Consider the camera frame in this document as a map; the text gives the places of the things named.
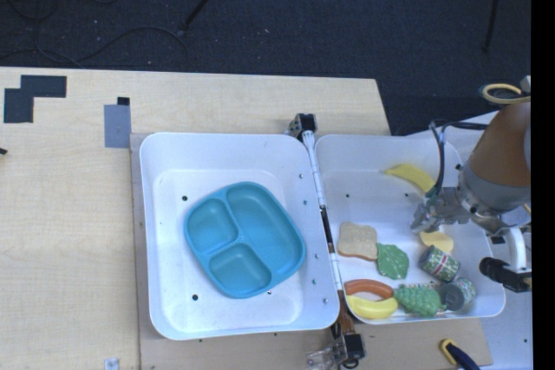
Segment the white tray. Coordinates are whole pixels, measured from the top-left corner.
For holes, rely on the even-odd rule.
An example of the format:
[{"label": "white tray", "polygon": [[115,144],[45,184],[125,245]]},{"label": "white tray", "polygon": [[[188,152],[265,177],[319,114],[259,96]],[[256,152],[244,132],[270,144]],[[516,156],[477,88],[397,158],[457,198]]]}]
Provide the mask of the white tray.
[{"label": "white tray", "polygon": [[[331,234],[339,238],[342,222],[368,224],[378,234],[378,242],[394,244],[407,253],[409,268],[406,278],[394,280],[378,273],[375,262],[355,257],[338,256],[343,282],[351,279],[375,279],[394,289],[401,284],[439,283],[418,268],[418,259],[426,246],[410,230],[416,206],[421,202],[421,191],[414,185],[388,176],[384,170],[400,163],[419,166],[433,179],[439,171],[439,150],[435,140],[407,139],[398,136],[326,135],[318,139],[316,153],[326,197]],[[444,186],[457,184],[460,163],[452,146],[445,146]],[[442,225],[441,230],[454,240],[450,253],[460,261],[459,276],[470,279],[477,289],[473,302],[458,311],[440,313],[433,318],[407,315],[403,308],[389,318],[368,320],[368,324],[392,324],[411,321],[438,321],[447,318],[488,317],[498,315],[505,306],[502,285],[480,273],[480,260],[492,256],[486,232],[473,222]]]},{"label": "white tray", "polygon": [[[308,154],[286,135],[155,133],[140,147],[150,317],[169,339],[327,328],[339,299]],[[306,243],[301,268],[246,299],[222,294],[186,243],[192,206],[240,181],[266,187]]]}]

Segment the brown cylindrical robot part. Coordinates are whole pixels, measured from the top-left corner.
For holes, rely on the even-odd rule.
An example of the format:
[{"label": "brown cylindrical robot part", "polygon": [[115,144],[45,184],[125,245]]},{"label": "brown cylindrical robot part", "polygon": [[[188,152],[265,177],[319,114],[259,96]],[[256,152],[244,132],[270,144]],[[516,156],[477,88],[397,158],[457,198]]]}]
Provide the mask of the brown cylindrical robot part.
[{"label": "brown cylindrical robot part", "polygon": [[493,184],[527,187],[531,171],[525,147],[531,119],[531,102],[515,103],[501,109],[474,148],[469,162],[473,172]]}]

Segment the bread slice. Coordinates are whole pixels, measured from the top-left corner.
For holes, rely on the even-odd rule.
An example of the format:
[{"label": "bread slice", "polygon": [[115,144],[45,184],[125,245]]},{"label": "bread slice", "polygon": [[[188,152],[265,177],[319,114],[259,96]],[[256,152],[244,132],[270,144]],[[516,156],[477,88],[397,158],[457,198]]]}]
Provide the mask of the bread slice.
[{"label": "bread slice", "polygon": [[375,261],[378,258],[377,238],[375,228],[370,225],[343,222],[339,227],[337,253]]}]

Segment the dark floor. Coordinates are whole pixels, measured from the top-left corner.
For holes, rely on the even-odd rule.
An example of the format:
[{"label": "dark floor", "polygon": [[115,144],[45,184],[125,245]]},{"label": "dark floor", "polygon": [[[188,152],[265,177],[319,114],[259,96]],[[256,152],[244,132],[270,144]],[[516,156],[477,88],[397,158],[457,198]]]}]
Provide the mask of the dark floor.
[{"label": "dark floor", "polygon": [[488,51],[493,0],[200,2],[0,0],[0,65],[373,78],[396,135],[531,74],[532,0],[499,0]]}]

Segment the tin can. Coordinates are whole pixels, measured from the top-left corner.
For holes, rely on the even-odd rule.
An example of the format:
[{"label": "tin can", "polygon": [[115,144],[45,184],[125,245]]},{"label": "tin can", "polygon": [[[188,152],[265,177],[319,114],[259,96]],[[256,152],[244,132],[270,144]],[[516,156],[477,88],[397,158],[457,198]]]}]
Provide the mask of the tin can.
[{"label": "tin can", "polygon": [[441,285],[437,292],[440,294],[441,303],[447,310],[459,310],[469,304],[476,297],[476,287],[465,277],[457,277],[451,283]]},{"label": "tin can", "polygon": [[440,281],[451,282],[459,272],[460,262],[435,245],[430,245],[422,254],[418,266]]}]

